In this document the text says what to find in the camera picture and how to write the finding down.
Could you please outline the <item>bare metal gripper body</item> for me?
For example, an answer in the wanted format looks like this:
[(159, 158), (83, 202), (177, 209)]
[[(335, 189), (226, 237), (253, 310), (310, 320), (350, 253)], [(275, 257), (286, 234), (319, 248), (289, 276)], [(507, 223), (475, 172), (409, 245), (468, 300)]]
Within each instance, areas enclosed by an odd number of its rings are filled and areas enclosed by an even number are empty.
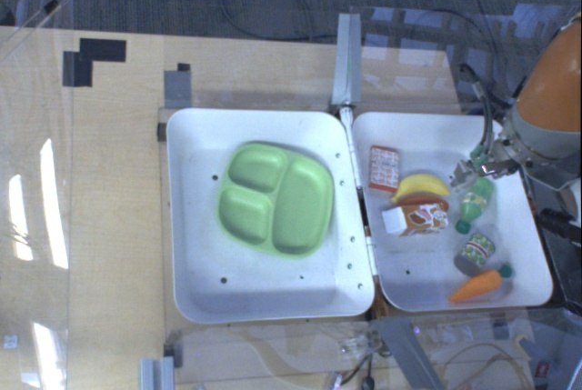
[(498, 138), (491, 145), (483, 164), (492, 164), (495, 178), (512, 175), (531, 160), (531, 152), (523, 144), (510, 138)]

